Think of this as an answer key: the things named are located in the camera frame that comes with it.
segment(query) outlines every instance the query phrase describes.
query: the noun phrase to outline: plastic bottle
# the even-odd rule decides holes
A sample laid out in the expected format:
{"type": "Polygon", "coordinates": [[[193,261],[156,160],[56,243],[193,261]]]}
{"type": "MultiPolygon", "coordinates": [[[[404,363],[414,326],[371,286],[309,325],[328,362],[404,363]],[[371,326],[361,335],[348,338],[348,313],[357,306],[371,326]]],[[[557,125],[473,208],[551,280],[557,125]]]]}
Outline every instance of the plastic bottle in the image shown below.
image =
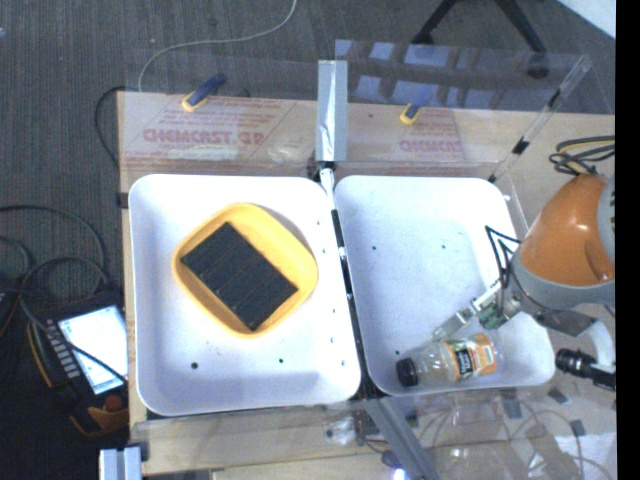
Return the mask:
{"type": "Polygon", "coordinates": [[[501,345],[497,331],[429,341],[396,363],[398,380],[404,387],[446,385],[492,374],[504,363],[501,345]]]}

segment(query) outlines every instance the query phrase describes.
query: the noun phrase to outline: yellow and black object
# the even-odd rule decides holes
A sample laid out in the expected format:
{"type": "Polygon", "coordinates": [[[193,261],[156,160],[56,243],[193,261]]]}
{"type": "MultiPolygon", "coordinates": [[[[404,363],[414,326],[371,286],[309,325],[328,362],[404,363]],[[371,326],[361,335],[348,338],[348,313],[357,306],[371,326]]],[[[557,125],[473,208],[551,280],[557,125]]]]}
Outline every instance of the yellow and black object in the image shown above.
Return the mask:
{"type": "Polygon", "coordinates": [[[232,204],[176,248],[180,286],[225,329],[256,337],[297,308],[318,280],[315,258],[270,212],[232,204]]]}
{"type": "Polygon", "coordinates": [[[41,323],[48,333],[33,321],[27,326],[29,345],[45,383],[60,409],[87,437],[102,437],[128,425],[127,384],[112,382],[113,387],[96,394],[82,369],[79,354],[74,353],[60,332],[59,322],[113,307],[124,318],[121,294],[100,292],[83,301],[40,313],[44,315],[41,323]]]}

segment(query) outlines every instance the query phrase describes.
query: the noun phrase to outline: display screen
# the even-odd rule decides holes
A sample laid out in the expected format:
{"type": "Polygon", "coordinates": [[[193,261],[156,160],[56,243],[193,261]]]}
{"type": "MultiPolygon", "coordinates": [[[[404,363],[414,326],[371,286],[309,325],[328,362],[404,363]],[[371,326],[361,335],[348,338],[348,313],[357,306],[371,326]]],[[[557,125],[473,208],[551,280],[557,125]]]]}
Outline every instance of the display screen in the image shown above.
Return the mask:
{"type": "MultiPolygon", "coordinates": [[[[60,320],[58,325],[69,342],[126,377],[127,330],[115,305],[60,320]]],[[[96,395],[123,384],[119,377],[84,354],[76,350],[73,353],[96,395]]]]}

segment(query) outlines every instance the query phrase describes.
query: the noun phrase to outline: dark floor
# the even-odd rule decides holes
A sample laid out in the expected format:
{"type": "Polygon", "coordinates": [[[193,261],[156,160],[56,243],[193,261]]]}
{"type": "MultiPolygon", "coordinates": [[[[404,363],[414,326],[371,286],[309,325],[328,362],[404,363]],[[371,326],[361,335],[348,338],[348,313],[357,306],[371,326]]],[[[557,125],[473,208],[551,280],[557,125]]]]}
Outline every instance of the dark floor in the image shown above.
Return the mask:
{"type": "MultiPolygon", "coordinates": [[[[109,89],[135,82],[142,66],[131,65],[140,58],[132,52],[151,54],[186,41],[268,30],[287,15],[291,2],[0,0],[0,250],[7,251],[0,273],[21,272],[19,253],[6,239],[23,244],[33,262],[70,255],[98,261],[92,238],[77,222],[46,210],[7,209],[42,205],[90,223],[105,247],[104,269],[121,286],[118,172],[94,125],[98,101],[109,89]]],[[[300,0],[291,20],[273,34],[189,51],[313,63],[333,57],[336,39],[409,42],[439,2],[300,0]]],[[[588,90],[602,98],[582,110],[615,112],[616,41],[557,1],[518,2],[550,52],[591,58],[588,90]]],[[[433,37],[442,45],[528,49],[492,0],[458,3],[433,37]]],[[[98,121],[115,151],[112,96],[101,105],[98,121]]],[[[576,98],[578,105],[593,101],[581,99],[579,91],[576,98]]],[[[95,275],[77,264],[50,274],[49,291],[57,302],[87,293],[95,275]]],[[[24,315],[17,313],[11,325],[0,336],[0,478],[97,478],[99,450],[125,444],[126,431],[100,440],[76,432],[36,368],[24,315]],[[17,368],[13,376],[10,365],[17,368]]]]}

